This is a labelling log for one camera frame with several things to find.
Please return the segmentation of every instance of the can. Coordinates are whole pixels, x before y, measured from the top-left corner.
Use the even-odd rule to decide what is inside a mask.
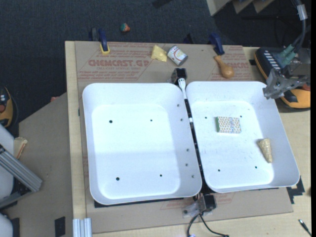
[[[188,56],[177,45],[171,47],[168,51],[168,57],[178,66],[182,65]]]

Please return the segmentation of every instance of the black pen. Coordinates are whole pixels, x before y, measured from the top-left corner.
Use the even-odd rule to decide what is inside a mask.
[[[312,236],[312,233],[310,232],[310,230],[308,230],[308,228],[307,228],[307,226],[305,225],[305,223],[303,222],[303,220],[299,219],[298,221],[301,223],[301,225],[302,225],[302,227],[305,229],[305,231],[306,231],[307,233],[309,233],[310,236]]]

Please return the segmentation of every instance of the yellow and black device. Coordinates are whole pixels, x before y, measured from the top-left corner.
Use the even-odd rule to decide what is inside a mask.
[[[263,92],[267,99],[280,98],[294,109],[311,107],[311,51],[300,48],[295,56],[284,48],[261,47],[254,55],[260,73],[266,79]]]
[[[9,127],[13,120],[13,101],[6,87],[0,86],[0,124]]]

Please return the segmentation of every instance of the wooden table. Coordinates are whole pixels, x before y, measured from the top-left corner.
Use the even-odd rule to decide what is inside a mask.
[[[244,48],[247,58],[253,59],[256,48]],[[73,194],[73,215],[75,219],[84,219],[86,215],[84,179],[82,168],[82,150],[80,123],[78,117],[78,86],[76,69],[75,42],[65,42],[66,70],[67,70],[67,95],[70,134],[71,176]],[[257,73],[257,68],[252,67],[252,73],[258,80],[262,80]],[[290,145],[297,160],[300,174],[306,192],[294,198],[294,212],[271,216],[250,217],[233,220],[211,222],[210,228],[220,233],[234,237],[254,236],[308,236],[298,219],[302,219],[310,231],[312,230],[311,214],[311,113],[289,112],[280,105],[280,116],[287,133]],[[94,237],[184,237],[187,225],[155,227],[122,232],[94,234]],[[202,223],[193,224],[191,233],[197,237],[213,236]]]

